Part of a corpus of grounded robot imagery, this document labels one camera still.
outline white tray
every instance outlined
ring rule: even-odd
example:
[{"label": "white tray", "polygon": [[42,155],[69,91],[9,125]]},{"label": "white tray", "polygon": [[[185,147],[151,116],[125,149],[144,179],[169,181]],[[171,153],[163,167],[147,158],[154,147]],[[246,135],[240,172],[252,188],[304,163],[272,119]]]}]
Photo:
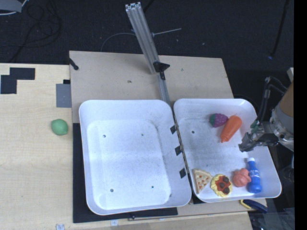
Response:
[{"label": "white tray", "polygon": [[[219,197],[207,185],[196,194],[195,183],[191,175],[194,194],[203,202],[220,202],[250,198],[273,198],[281,193],[281,183],[268,147],[255,147],[253,151],[241,152],[238,144],[256,118],[252,104],[243,99],[180,99],[174,104],[174,113],[183,144],[190,173],[192,169],[208,171],[212,176],[224,174],[232,181],[233,172],[247,168],[246,158],[254,157],[260,172],[262,192],[249,193],[246,187],[235,187],[227,197]],[[220,133],[224,126],[213,128],[209,116],[222,113],[230,117],[237,115],[242,126],[228,142],[220,142]]]},{"label": "white tray", "polygon": [[190,201],[169,105],[160,100],[89,100],[80,106],[79,116],[86,201],[94,213],[179,207]]}]

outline green clay ball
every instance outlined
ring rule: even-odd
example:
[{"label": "green clay ball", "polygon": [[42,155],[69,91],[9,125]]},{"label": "green clay ball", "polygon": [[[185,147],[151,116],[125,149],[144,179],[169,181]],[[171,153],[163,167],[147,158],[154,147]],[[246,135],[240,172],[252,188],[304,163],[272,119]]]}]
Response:
[{"label": "green clay ball", "polygon": [[63,136],[68,132],[68,125],[63,119],[56,119],[51,122],[52,131],[58,135]]}]

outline wooden board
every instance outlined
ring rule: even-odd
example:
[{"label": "wooden board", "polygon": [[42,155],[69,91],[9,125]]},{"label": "wooden board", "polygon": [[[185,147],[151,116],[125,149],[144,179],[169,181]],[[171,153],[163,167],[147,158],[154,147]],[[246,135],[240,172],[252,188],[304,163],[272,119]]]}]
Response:
[{"label": "wooden board", "polygon": [[[72,119],[86,100],[161,99],[157,76],[144,55],[71,51]],[[222,59],[160,56],[171,105],[181,98],[233,98]]]},{"label": "wooden board", "polygon": [[[73,230],[111,229],[109,220],[72,222],[72,115],[71,108],[56,107],[56,84],[70,78],[69,66],[0,64],[0,73],[9,74],[10,67],[35,68],[35,80],[18,80],[17,94],[0,94],[1,227],[55,229],[56,224],[64,224],[65,229]],[[228,83],[221,96],[229,96],[229,90]],[[68,123],[67,135],[52,132],[51,121],[57,118]],[[165,221],[118,220],[118,229],[181,229],[184,225],[220,229],[229,224],[234,229],[251,229],[246,210],[237,201],[188,204],[178,209],[178,216]]]}]

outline black mat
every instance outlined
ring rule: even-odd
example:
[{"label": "black mat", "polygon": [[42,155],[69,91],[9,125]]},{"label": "black mat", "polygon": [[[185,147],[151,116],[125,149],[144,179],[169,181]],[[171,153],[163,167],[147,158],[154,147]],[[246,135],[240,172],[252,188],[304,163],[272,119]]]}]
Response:
[{"label": "black mat", "polygon": [[101,220],[138,218],[138,217],[163,217],[178,215],[176,207],[142,210],[108,216],[93,213],[86,203],[82,139],[80,124],[73,124],[73,222],[91,222]]}]

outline orange carrot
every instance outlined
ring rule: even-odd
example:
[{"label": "orange carrot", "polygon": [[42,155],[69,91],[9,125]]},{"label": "orange carrot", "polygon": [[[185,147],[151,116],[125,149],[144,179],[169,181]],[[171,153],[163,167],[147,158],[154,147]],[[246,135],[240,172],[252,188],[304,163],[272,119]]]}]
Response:
[{"label": "orange carrot", "polygon": [[241,118],[236,115],[230,116],[221,132],[221,142],[223,143],[224,141],[229,141],[231,137],[238,131],[241,125]]}]

